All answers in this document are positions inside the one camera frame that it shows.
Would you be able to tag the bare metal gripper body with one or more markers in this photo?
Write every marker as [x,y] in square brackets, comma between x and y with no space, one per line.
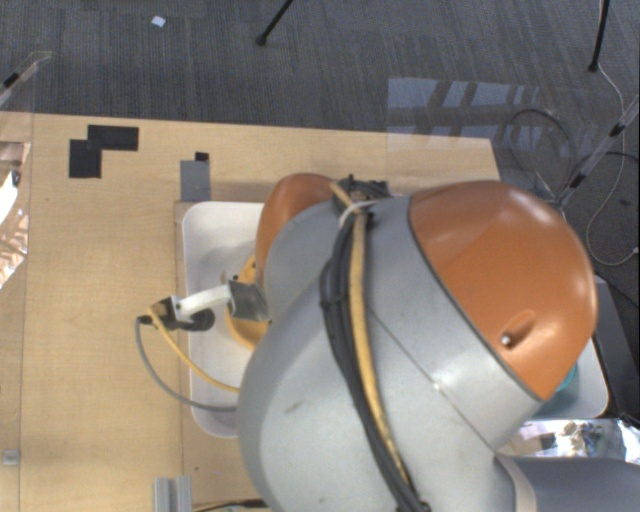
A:
[247,302]

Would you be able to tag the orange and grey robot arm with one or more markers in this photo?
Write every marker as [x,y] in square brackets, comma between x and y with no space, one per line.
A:
[450,310]

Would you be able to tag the white plastic tray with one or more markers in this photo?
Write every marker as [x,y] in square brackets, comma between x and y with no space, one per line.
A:
[210,240]

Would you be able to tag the teal bowl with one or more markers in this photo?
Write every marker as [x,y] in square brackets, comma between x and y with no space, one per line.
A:
[566,385]

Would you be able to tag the black cylinder on white bracket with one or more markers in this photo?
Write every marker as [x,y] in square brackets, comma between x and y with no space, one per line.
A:
[200,301]

